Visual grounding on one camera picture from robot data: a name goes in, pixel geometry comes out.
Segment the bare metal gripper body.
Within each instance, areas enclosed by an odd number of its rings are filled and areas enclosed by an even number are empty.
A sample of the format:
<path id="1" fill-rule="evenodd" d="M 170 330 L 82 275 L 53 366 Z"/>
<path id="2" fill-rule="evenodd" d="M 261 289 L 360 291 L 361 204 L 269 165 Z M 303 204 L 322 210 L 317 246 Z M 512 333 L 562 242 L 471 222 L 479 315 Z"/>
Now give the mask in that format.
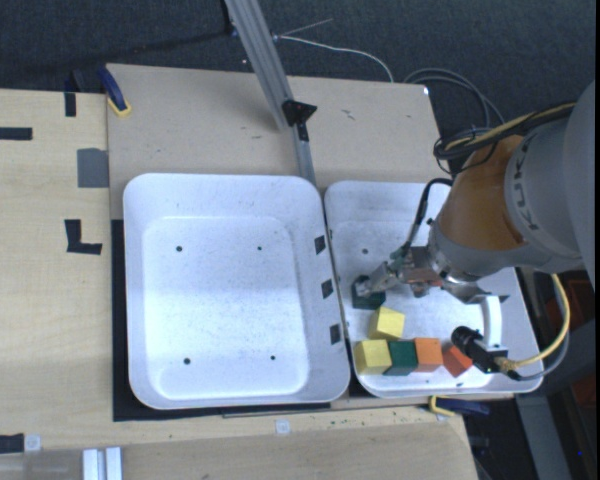
<path id="1" fill-rule="evenodd" d="M 453 267 L 444 255 L 429 246 L 400 247 L 392 253 L 392 269 L 416 298 L 428 296 L 439 288 L 455 298 L 480 295 L 479 278 Z"/>

